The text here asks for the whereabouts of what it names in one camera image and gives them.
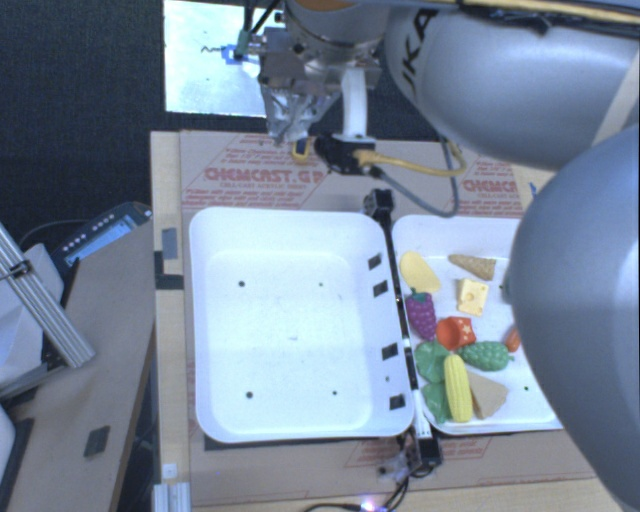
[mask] green vegetable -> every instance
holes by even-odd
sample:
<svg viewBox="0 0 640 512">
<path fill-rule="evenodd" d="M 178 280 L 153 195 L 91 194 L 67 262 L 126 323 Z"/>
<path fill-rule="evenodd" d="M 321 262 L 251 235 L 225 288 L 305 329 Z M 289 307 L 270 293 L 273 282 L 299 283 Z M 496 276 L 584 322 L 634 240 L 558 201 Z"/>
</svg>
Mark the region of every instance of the green vegetable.
<svg viewBox="0 0 640 512">
<path fill-rule="evenodd" d="M 440 343 L 421 343 L 413 352 L 418 373 L 431 384 L 444 381 L 444 359 L 450 352 Z"/>
<path fill-rule="evenodd" d="M 506 368 L 509 360 L 509 351 L 504 343 L 499 341 L 482 341 L 462 347 L 458 354 L 465 363 L 475 366 L 485 372 L 497 372 Z"/>
<path fill-rule="evenodd" d="M 420 391 L 436 423 L 444 423 L 452 418 L 444 382 L 427 384 Z"/>
</svg>

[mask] toy food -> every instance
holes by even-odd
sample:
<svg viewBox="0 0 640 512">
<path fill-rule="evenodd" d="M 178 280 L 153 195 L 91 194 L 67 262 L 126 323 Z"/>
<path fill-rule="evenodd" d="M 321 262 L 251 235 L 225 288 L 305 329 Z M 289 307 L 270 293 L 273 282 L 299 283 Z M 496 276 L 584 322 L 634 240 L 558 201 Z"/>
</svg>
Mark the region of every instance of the toy food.
<svg viewBox="0 0 640 512">
<path fill-rule="evenodd" d="M 405 299 L 409 324 L 425 340 L 436 337 L 436 312 L 430 293 L 413 293 Z"/>
<path fill-rule="evenodd" d="M 444 380 L 444 360 L 449 351 L 438 343 L 421 343 L 413 351 L 418 373 L 435 384 Z"/>
<path fill-rule="evenodd" d="M 507 400 L 509 390 L 502 384 L 482 375 L 468 372 L 469 387 L 473 397 L 473 410 L 481 420 L 493 415 Z"/>
<path fill-rule="evenodd" d="M 440 320 L 436 327 L 436 339 L 447 350 L 456 350 L 476 341 L 471 319 L 450 316 Z"/>
<path fill-rule="evenodd" d="M 458 285 L 458 311 L 481 316 L 489 294 L 489 286 L 472 279 L 462 279 Z"/>
<path fill-rule="evenodd" d="M 400 273 L 409 288 L 418 293 L 434 293 L 440 289 L 440 279 L 420 254 L 405 252 L 400 258 Z"/>
<path fill-rule="evenodd" d="M 514 325 L 509 331 L 509 334 L 507 334 L 507 337 L 504 340 L 504 345 L 505 347 L 507 347 L 507 350 L 509 352 L 515 352 L 520 348 L 521 343 L 522 342 L 520 341 L 520 333 Z"/>
<path fill-rule="evenodd" d="M 491 281 L 493 279 L 493 274 L 496 269 L 496 260 L 493 258 L 478 258 L 464 254 L 451 254 L 449 261 L 485 281 Z"/>
<path fill-rule="evenodd" d="M 449 409 L 444 382 L 427 384 L 422 387 L 421 391 L 424 401 L 431 411 L 431 414 L 433 414 L 436 423 L 444 423 L 451 419 L 451 410 Z"/>
<path fill-rule="evenodd" d="M 499 341 L 481 341 L 462 347 L 458 354 L 465 363 L 485 372 L 496 372 L 506 368 L 509 359 L 509 351 L 504 343 Z"/>
<path fill-rule="evenodd" d="M 473 415 L 473 402 L 467 369 L 459 355 L 444 360 L 444 385 L 453 421 L 466 423 Z"/>
</svg>

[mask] desk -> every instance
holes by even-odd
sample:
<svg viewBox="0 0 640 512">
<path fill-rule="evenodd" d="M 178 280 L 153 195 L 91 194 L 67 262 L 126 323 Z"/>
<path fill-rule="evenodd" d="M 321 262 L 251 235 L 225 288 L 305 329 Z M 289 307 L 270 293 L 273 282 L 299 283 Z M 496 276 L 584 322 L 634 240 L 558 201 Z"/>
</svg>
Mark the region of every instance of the desk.
<svg viewBox="0 0 640 512">
<path fill-rule="evenodd" d="M 144 224 L 81 262 L 66 311 L 97 355 L 10 411 L 34 419 L 10 512 L 116 510 L 152 360 L 152 232 Z M 105 450 L 84 457 L 106 426 Z"/>
<path fill-rule="evenodd" d="M 176 235 L 177 252 L 164 260 L 164 273 L 182 275 L 180 148 L 177 134 L 152 135 L 152 195 L 155 218 L 154 247 L 163 250 L 163 232 Z M 156 292 L 156 340 L 160 411 L 160 461 L 163 483 L 190 481 L 189 425 L 187 419 L 187 365 L 184 292 Z M 199 507 L 197 512 L 304 510 L 318 501 L 358 503 L 358 497 Z M 470 489 L 409 492 L 402 511 L 613 511 L 618 510 L 596 479 Z"/>
</svg>

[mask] yellow corn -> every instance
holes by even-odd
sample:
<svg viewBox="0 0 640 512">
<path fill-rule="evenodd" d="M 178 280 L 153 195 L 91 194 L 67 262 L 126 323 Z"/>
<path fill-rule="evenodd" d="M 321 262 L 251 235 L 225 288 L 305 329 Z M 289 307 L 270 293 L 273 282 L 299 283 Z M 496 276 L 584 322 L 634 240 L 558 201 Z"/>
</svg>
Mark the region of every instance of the yellow corn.
<svg viewBox="0 0 640 512">
<path fill-rule="evenodd" d="M 473 414 L 473 401 L 467 369 L 457 354 L 447 356 L 444 360 L 444 385 L 453 421 L 466 423 Z"/>
</svg>

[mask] dark background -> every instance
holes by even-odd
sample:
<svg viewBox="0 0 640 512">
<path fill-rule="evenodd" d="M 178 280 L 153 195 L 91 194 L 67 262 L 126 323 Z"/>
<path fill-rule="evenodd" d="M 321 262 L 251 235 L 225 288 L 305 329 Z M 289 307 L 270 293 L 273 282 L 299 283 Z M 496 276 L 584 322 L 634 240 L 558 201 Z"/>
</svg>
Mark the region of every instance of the dark background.
<svg viewBox="0 0 640 512">
<path fill-rule="evenodd" d="M 265 131 L 261 119 L 165 112 L 160 0 L 0 6 L 0 222 L 16 240 L 43 223 L 149 204 L 151 131 Z M 433 138 L 386 71 L 370 105 L 370 134 Z M 340 130 L 341 116 L 334 106 L 315 131 Z M 73 229 L 29 241 L 52 250 Z"/>
</svg>

